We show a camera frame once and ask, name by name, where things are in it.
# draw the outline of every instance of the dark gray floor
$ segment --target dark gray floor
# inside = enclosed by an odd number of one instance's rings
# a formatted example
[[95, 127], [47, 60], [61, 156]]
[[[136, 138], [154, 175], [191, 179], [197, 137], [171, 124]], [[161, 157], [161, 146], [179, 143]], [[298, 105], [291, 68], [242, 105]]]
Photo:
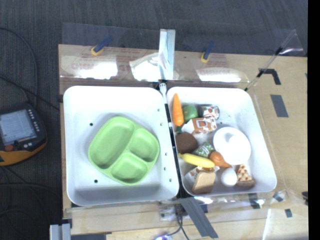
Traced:
[[[58, 107], [58, 44], [63, 23], [158, 31], [175, 29], [178, 50], [198, 51], [208, 37], [216, 53], [271, 55], [296, 30], [303, 54], [308, 52], [308, 0], [0, 0], [0, 73], [31, 92], [39, 83], [37, 110], [48, 144], [32, 158], [12, 166], [25, 182], [61, 195], [61, 138]], [[34, 97], [28, 94], [30, 101]], [[25, 101], [21, 91], [0, 79], [0, 109]], [[18, 183], [0, 170], [0, 184]], [[0, 240], [49, 239], [49, 224], [61, 223], [62, 203], [47, 189], [0, 186]]]

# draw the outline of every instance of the yellow banana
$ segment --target yellow banana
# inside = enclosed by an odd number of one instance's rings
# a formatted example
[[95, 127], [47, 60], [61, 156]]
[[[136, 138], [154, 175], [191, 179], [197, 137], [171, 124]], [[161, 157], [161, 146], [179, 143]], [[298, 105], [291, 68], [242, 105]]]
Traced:
[[215, 166], [215, 163], [210, 159], [190, 153], [178, 154], [185, 162], [192, 164], [194, 166], [201, 166], [203, 168], [212, 168]]

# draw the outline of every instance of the wooden table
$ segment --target wooden table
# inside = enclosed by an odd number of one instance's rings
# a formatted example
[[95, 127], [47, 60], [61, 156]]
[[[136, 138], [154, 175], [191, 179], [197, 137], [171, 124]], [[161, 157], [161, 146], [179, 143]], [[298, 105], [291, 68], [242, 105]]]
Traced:
[[[90, 47], [59, 45], [60, 94], [74, 85], [153, 86], [149, 82], [133, 82], [128, 61], [152, 54], [154, 50], [107, 47], [102, 58], [90, 56]], [[194, 68], [224, 67], [244, 72], [249, 80], [270, 58], [263, 55], [214, 54], [208, 64], [200, 62], [196, 52], [175, 52], [177, 71]], [[79, 70], [90, 70], [97, 60], [117, 61], [116, 81], [74, 77]], [[228, 197], [228, 202], [215, 198], [208, 205], [207, 218], [220, 239], [307, 239], [309, 237], [308, 204], [302, 192], [308, 191], [307, 78], [308, 58], [278, 56], [270, 66], [275, 69], [280, 85], [271, 74], [264, 74], [248, 90], [278, 179], [276, 190], [261, 195], [262, 204], [254, 208], [243, 196]], [[246, 83], [238, 85], [244, 89]], [[281, 96], [288, 117], [276, 114], [271, 95]], [[109, 233], [107, 239], [154, 239], [178, 228], [176, 220], [163, 220], [161, 213], [172, 204], [157, 202], [72, 207], [66, 191], [66, 150], [63, 104], [61, 116], [61, 156], [64, 218], [72, 219], [72, 235]], [[192, 220], [184, 218], [183, 228], [190, 239], [202, 239]], [[182, 231], [174, 239], [185, 239]]]

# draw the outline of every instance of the blue and yellow clip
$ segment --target blue and yellow clip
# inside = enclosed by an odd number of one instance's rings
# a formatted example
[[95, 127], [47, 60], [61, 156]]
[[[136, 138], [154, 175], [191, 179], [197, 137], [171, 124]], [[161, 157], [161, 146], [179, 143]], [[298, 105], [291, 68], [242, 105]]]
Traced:
[[97, 56], [101, 54], [104, 51], [104, 47], [107, 46], [110, 42], [112, 42], [113, 38], [108, 36], [104, 40], [102, 40], [100, 43], [98, 43], [96, 46], [91, 48], [91, 54], [94, 56]]
[[207, 49], [201, 55], [201, 61], [203, 63], [207, 63], [209, 61], [209, 55], [213, 47], [214, 47], [214, 43], [211, 41]]

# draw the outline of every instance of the green plate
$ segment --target green plate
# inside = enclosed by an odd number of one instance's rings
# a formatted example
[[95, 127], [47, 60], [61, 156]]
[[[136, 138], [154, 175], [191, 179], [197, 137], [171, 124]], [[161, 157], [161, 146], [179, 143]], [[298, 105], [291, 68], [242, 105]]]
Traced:
[[109, 119], [88, 148], [95, 168], [124, 185], [141, 182], [160, 153], [158, 139], [138, 123], [123, 117]]

